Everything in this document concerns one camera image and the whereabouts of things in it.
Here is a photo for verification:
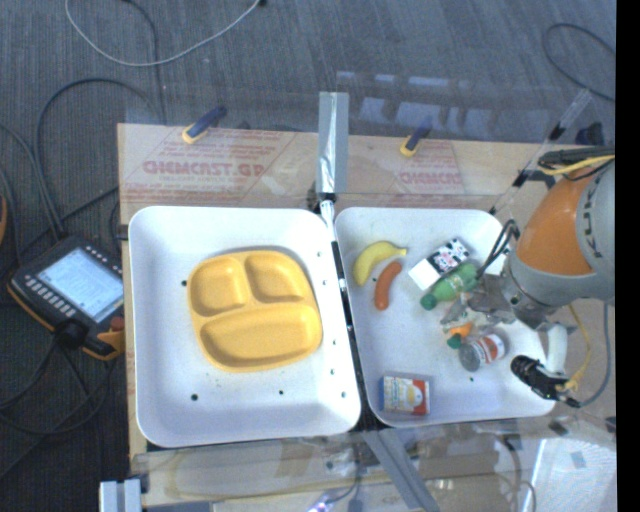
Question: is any yellow divided plate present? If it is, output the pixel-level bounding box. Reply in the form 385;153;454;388
187;249;325;374

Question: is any black and white carton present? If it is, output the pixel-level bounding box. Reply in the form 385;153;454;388
407;237;474;292

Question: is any yellow banana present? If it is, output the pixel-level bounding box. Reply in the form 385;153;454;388
352;240;409;288

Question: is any brown cardboard board red print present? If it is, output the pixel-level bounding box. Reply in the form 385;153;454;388
116;122;617;507

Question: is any white plastic tray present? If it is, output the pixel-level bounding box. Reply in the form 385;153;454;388
127;205;363;449
333;206;559;429

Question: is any black cylinder on white bracket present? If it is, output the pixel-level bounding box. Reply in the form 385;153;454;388
510;322;577;402

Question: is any orange and white carton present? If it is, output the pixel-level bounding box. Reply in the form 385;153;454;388
377;374;433;417

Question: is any orange carrot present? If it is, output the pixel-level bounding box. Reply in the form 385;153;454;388
445;321;474;350

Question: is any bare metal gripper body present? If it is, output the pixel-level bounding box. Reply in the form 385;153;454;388
468;273;557;332

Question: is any orange sausage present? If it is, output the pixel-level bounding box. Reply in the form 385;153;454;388
373;259;404;312

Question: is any red and white can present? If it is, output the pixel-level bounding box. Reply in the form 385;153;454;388
457;331;509;373

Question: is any green bottle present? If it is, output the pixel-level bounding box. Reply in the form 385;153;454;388
419;261;480;312

